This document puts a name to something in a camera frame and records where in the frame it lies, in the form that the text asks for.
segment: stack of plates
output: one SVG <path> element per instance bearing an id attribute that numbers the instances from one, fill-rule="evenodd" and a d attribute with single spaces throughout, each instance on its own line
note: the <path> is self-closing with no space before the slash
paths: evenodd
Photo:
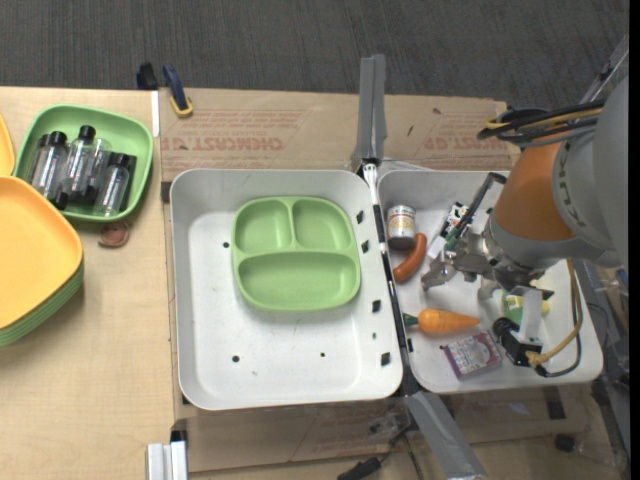
<path id="1" fill-rule="evenodd" d="M 31 332 L 80 288 L 83 248 L 65 217 L 27 182 L 0 116 L 0 346 Z"/>

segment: brown round object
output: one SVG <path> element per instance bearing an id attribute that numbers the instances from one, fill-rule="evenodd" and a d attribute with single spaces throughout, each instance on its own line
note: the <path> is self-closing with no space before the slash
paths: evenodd
<path id="1" fill-rule="evenodd" d="M 123 220 L 118 220 L 102 226 L 98 243 L 104 247 L 122 247 L 128 239 L 129 225 Z"/>

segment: can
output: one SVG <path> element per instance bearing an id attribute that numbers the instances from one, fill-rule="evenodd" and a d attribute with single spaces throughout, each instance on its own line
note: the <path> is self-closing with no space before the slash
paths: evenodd
<path id="1" fill-rule="evenodd" d="M 393 249 L 412 249 L 416 244 L 416 211 L 399 204 L 387 211 L 387 242 Z"/>

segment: white plastic tray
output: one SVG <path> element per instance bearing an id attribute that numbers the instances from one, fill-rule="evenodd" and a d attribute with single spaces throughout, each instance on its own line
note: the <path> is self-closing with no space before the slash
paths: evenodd
<path id="1" fill-rule="evenodd" d="M 346 212 L 361 266 L 360 290 L 349 303 L 298 313 L 256 309 L 243 299 L 229 247 L 233 218 L 247 201 L 268 196 L 324 197 Z M 195 169 L 174 180 L 170 197 L 178 373 L 191 403 L 229 410 L 393 394 L 402 365 L 370 192 L 360 178 Z"/>
<path id="2" fill-rule="evenodd" d="M 425 233 L 430 243 L 438 233 L 451 205 L 456 201 L 469 205 L 486 175 L 486 172 L 468 171 L 390 171 L 381 176 L 378 193 L 384 211 L 397 204 L 414 208 L 416 231 Z M 502 185 L 493 184 L 476 213 L 472 231 L 479 233 L 483 229 L 487 219 L 486 210 L 496 201 L 501 189 Z M 402 261 L 405 254 L 390 252 L 391 264 L 394 267 Z M 584 321 L 580 332 L 582 359 L 573 372 L 561 377 L 543 378 L 529 367 L 511 364 L 502 353 L 503 361 L 499 367 L 458 379 L 440 345 L 478 331 L 491 330 L 493 322 L 503 316 L 499 309 L 501 291 L 496 290 L 493 299 L 481 302 L 477 297 L 480 280 L 473 283 L 465 282 L 464 276 L 457 273 L 446 284 L 430 288 L 424 293 L 420 287 L 420 277 L 429 269 L 427 259 L 409 281 L 397 285 L 400 308 L 406 313 L 418 315 L 423 308 L 435 307 L 472 315 L 481 321 L 474 328 L 441 336 L 425 335 L 417 328 L 407 328 L 407 337 L 411 339 L 413 346 L 413 352 L 409 354 L 411 368 L 418 382 L 427 390 L 454 393 L 587 382 L 600 374 L 603 364 L 602 351 L 583 300 Z M 544 352 L 555 347 L 573 328 L 569 275 L 565 262 L 547 270 L 537 283 L 538 287 L 555 292 L 549 299 L 551 309 L 543 317 L 540 327 L 539 337 L 544 344 Z M 550 372 L 563 370 L 573 364 L 575 357 L 576 343 L 573 340 L 544 366 Z"/>

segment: yellow plate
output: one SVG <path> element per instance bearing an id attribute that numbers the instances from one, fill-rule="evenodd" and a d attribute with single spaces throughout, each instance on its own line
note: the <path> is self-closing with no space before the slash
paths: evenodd
<path id="1" fill-rule="evenodd" d="M 4 122 L 2 114 L 0 114 L 0 175 L 9 176 L 13 171 L 16 157 L 11 146 L 11 137 L 9 130 Z"/>
<path id="2" fill-rule="evenodd" d="M 27 182 L 0 176 L 0 330 L 35 310 L 78 270 L 75 229 Z"/>

